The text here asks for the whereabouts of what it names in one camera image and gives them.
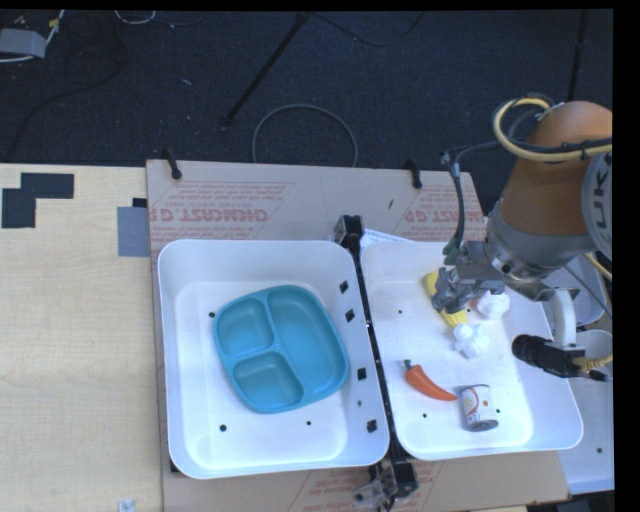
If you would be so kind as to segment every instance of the yellow object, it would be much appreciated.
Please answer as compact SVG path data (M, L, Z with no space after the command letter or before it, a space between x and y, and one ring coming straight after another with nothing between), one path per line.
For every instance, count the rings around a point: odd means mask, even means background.
M587 358L587 357L574 357L571 362L577 364L583 372L590 372L596 368L600 368L607 363L613 361L613 352L607 354L604 357Z
M591 263L591 265L593 265L598 272L600 272L600 275L602 275L602 277L604 277L605 279L608 279L613 283L613 274L609 272L603 265L601 265L597 259L595 259L588 252L585 252L582 256L584 257L585 260Z
M436 281L438 280L438 272L431 272L427 274L424 282L427 287L427 292L431 297L436 293ZM440 316L444 319L447 325L454 328L458 324L467 323L467 312L462 309L456 313L447 313L444 309L440 311Z
M582 108L587 108L587 109L595 108L597 110L601 110L602 112L608 111L608 109L606 109L605 107L600 107L599 105L595 105L593 103L589 103L586 101L581 101L581 102L576 101L571 103L572 103L571 108L575 107L578 110L581 110ZM554 110L556 107L565 106L565 104L563 103L563 104L554 106L541 98L519 98L519 99L507 101L501 107L499 107L498 111L493 116L493 133L496 136L496 139L498 139L498 142L502 144L502 146L504 146L508 151L510 151L516 156L519 156L520 158L533 160L536 162L546 162L546 163L565 162L567 160L585 160L586 157L591 157L594 155L598 155L600 153L608 153L609 151L613 150L613 144L602 144L601 146L575 149L575 150L566 151L563 153L528 151L526 149L522 149L521 147L517 146L516 144L514 144L509 140L509 138L502 131L502 127L501 127L502 118L504 117L505 112L507 112L507 110L509 110L510 108L513 108L518 105L537 105L538 107L545 109L545 112L543 114L543 117L544 117L549 112ZM547 169L556 170L554 167L548 167Z

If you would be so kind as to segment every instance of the blue plastic plate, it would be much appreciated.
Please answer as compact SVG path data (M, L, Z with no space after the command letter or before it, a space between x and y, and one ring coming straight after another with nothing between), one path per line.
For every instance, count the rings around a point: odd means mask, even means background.
M229 302L216 313L213 339L238 396L256 412L321 400L349 374L344 344L326 309L299 286Z

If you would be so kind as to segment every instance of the black cord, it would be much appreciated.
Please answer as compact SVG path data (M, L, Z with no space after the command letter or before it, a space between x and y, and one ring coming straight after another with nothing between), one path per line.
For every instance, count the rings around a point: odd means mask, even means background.
M518 103L520 100L525 99L525 98L540 98L543 101L545 101L547 104L549 104L550 108L556 107L558 106L556 104L555 101L553 101L553 99L551 99L549 96L546 96L544 94L539 94L539 93L529 93L525 96L520 96L519 98L515 99L515 100L510 100L510 105L507 108L507 110L505 110L504 115L502 117L502 119L500 120L500 122L502 123L502 121L504 120L504 118L507 116L508 113L510 113L511 111L513 111L516 107L518 107ZM495 116L497 115L498 111L500 111L506 103L503 103L502 105L500 105L499 107L497 107L493 114L492 114L492 118L495 119ZM526 117L529 117L532 115L531 112L527 112ZM591 148L598 148L601 146L605 146L605 145L609 145L612 143L613 141L613 137L605 137L602 139L595 139L595 140L585 140L579 143L569 143L569 142L563 142L561 145L559 146L553 146L553 147L548 147L548 146L538 146L536 144L529 144L525 141L522 140L518 140L515 139L512 134L513 131L515 129L515 126L517 126L517 124L519 124L519 122L521 122L523 120L522 117L518 118L518 120L516 120L516 122L513 123L512 127L510 130L507 131L503 131L504 136L507 138L507 140L509 140L509 142L511 142L514 146L519 147L520 149L526 150L526 151L531 151L531 152L535 152L535 153L540 153L540 154L545 154L545 155L553 155L553 154L557 154L557 153L566 153L569 151L577 151L577 150L581 150L581 151L585 151L587 149L591 149Z
M379 43L379 42L375 42L375 41L368 41L362 37L360 37L359 35L355 34L354 32L352 32L351 30L349 30L348 28L346 28L343 25L340 25L339 23L336 23L335 21L327 18L326 16L323 16L322 14L318 14L317 11L313 11L314 16L317 16L319 19L321 19L322 21L325 21L326 23L329 23L330 25L342 30L343 32L345 32L347 35L353 37L356 41L358 41L359 43L363 43L366 44L368 46L377 46L377 47L383 47L383 46L389 46L392 44L395 44L397 42L399 42L400 40L402 40L409 32L411 32L415 26L418 24L418 22L422 19L422 17L425 14L425 11L422 11L418 17L415 19L415 21L411 24L411 26L409 26L409 28L403 32L400 37L398 37L397 39L394 39L393 41L389 41L386 43Z
M62 32L63 33L67 33L67 35L72 35L72 36L80 36L80 37L85 37L87 38L88 36L84 36L82 35L80 32L78 32L77 30L74 30L74 27L72 25L72 21L79 19L80 17L86 17L88 19L90 19L92 22L95 22L97 24L98 27L101 27L100 24L100 20L97 19L95 17L95 15L93 13L86 13L86 12L81 12L78 13L76 16L73 16L71 18L69 18L68 16L65 16L62 20L61 23L64 26L61 26ZM57 95L54 95L50 98L47 98L43 101L41 101L39 104L37 104L34 108L31 109L31 111L29 112L29 114L26 116L26 118L22 121L22 123L20 123L20 125L18 126L18 129L16 130L16 133L13 137L13 140L9 146L9 149L6 151L5 153L5 157L4 157L4 161L5 162L12 162L13 159L15 158L15 154L20 146L20 143L22 142L22 138L24 136L24 133L26 132L27 128L29 127L29 124L31 123L31 120L36 116L36 114L38 114L43 108L47 107L48 105L55 103L56 101L59 101L63 98L66 98L68 96L72 96L74 94L79 94L81 92L85 92L91 89L95 89L97 87L103 86L108 84L109 82L111 82L112 80L114 80L116 77L118 77L120 75L120 73L122 73L122 71L124 70L127 62L128 62L128 54L127 54L127 48L125 43L122 40L122 34L118 31L118 26L117 24L114 23L114 20L109 18L109 23L111 23L113 25L114 28L114 33L116 36L116 41L115 41L115 45L112 47L112 50L110 51L97 51L96 48L100 48L101 43L103 44L104 41L104 36L105 36L105 32L104 31L100 31L100 35L99 36L91 36L88 37L88 40L83 42L82 44L78 44L76 46L74 46L71 51L69 51L69 53L67 54L65 60L64 60L64 64L63 64L63 71L64 71L64 76L65 78L67 78L69 81L78 84L81 86L81 88L79 89L74 89L72 91L66 91ZM113 48L115 48L115 52L119 52L119 51L124 51L124 55L122 56L116 56L114 54L114 50ZM71 68L73 66L74 63L77 63L77 61L73 61L73 59L82 59L85 57L106 57L106 59L110 62L112 62L114 64L114 69L109 72L107 74L106 77L104 78L100 78L99 80L81 80L80 78L78 78L77 76L75 76L73 73L71 73ZM94 69L94 66L92 64L95 64L95 62L93 63L89 63L89 68L90 69Z
M449 169L449 174L453 179L453 184L456 188L456 196L458 198L458 225L456 226L455 234L451 240L450 246L447 246L447 251L455 248L455 252L452 253L452 258L455 258L457 250L460 249L462 241L464 239L465 229L465 209L464 209L464 196L462 193L462 183L460 181L460 161L462 157L470 154L474 151L489 151L493 149L503 149L498 141L490 141L475 146L456 146L448 149L442 154L441 162ZM457 153L451 162L451 153Z

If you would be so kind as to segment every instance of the can label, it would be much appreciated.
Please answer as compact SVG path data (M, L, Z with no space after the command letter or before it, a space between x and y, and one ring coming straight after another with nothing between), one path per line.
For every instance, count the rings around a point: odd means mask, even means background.
M460 392L467 429L472 432L490 430L498 426L491 388L486 384L469 386Z

